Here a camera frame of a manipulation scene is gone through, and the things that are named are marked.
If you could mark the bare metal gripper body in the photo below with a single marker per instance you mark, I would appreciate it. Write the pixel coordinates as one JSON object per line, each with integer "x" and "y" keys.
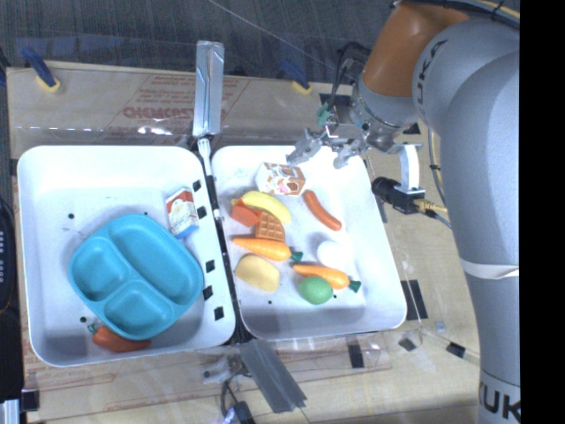
{"x": 380, "y": 137}

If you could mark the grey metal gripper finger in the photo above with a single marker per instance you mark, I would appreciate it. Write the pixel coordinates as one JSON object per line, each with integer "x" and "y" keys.
{"x": 346, "y": 152}
{"x": 305, "y": 148}

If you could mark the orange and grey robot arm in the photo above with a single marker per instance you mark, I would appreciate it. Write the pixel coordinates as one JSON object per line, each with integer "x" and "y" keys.
{"x": 481, "y": 157}

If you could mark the white carton with brown print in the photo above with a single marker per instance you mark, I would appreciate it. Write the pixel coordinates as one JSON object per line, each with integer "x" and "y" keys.
{"x": 278, "y": 178}

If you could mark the red-orange sausage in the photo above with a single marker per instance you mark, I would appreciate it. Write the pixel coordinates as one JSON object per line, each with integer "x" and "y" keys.
{"x": 321, "y": 210}

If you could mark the yellow banana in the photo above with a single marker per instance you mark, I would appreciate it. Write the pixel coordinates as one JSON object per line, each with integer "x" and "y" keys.
{"x": 269, "y": 203}

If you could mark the brown toy waffle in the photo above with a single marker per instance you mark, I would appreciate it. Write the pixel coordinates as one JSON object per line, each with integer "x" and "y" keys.
{"x": 269, "y": 227}

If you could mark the white egg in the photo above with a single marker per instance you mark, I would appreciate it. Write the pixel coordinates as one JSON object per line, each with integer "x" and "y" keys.
{"x": 332, "y": 253}

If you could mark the orange carrot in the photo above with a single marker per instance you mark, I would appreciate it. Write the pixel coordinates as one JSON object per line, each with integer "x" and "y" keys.
{"x": 324, "y": 274}
{"x": 265, "y": 247}

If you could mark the pale yellow toy bread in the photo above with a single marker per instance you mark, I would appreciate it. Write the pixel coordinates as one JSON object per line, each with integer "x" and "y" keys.
{"x": 257, "y": 273}

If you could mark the red and white carton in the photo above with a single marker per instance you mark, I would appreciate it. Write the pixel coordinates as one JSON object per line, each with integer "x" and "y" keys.
{"x": 182, "y": 212}

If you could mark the green toy lime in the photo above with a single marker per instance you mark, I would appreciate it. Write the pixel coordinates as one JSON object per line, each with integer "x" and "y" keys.
{"x": 315, "y": 290}

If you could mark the white plastic tray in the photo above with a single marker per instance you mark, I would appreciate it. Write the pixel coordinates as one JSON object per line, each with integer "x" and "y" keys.
{"x": 57, "y": 183}
{"x": 375, "y": 298}

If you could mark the brown cardboard board, red print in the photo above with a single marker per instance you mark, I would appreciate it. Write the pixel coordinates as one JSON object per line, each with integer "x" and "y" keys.
{"x": 132, "y": 104}

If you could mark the blue divided plate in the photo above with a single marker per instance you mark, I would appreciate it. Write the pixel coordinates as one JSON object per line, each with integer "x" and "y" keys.
{"x": 145, "y": 254}

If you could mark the red-orange toy pepper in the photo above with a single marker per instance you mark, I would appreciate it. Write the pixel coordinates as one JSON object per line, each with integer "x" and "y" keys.
{"x": 115, "y": 342}

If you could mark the black cylinder on white bracket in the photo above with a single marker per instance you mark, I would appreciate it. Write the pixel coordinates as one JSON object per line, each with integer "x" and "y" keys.
{"x": 399, "y": 197}

